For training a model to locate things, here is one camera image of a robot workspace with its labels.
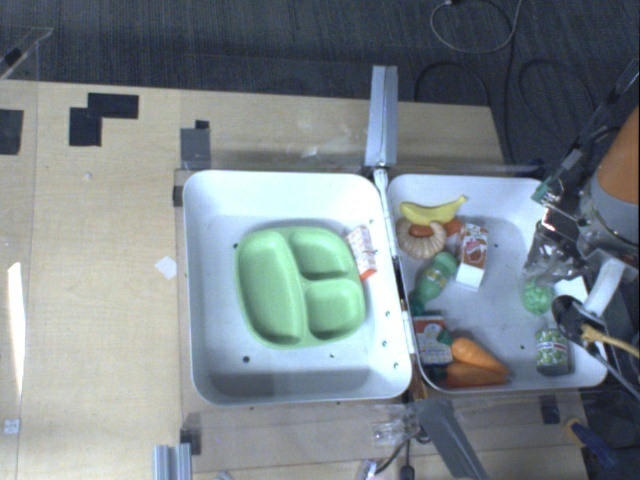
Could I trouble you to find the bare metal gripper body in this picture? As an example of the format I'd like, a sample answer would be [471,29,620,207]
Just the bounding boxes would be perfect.
[534,201,627,272]

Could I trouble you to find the green broccoli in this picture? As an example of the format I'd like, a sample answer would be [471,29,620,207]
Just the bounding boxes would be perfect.
[521,277,557,317]

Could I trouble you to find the white plastic tray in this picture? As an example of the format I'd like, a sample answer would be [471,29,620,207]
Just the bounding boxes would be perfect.
[386,173,610,395]
[181,169,414,407]

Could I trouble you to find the orange and white juice carton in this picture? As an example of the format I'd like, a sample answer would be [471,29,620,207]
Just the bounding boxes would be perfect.
[454,222,490,293]

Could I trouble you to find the green peas can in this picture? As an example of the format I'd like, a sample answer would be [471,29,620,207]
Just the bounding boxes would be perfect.
[534,327,573,376]

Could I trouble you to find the green bottle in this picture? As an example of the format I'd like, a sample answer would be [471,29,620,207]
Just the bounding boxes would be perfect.
[408,250,460,317]

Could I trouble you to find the orange carrot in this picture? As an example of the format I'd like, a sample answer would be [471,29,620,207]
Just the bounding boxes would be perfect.
[437,329,511,376]
[428,361,510,390]

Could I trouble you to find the tan doughnut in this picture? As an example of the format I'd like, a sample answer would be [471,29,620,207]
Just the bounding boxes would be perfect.
[395,217,448,261]

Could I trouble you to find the yellow banana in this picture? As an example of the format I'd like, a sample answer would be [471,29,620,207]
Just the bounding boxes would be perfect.
[398,194,470,227]

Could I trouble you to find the red and yellow can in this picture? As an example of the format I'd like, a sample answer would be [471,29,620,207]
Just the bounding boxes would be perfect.
[411,311,454,367]

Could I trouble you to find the green divided plate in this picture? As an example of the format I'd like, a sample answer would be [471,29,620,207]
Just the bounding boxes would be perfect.
[234,225,369,348]

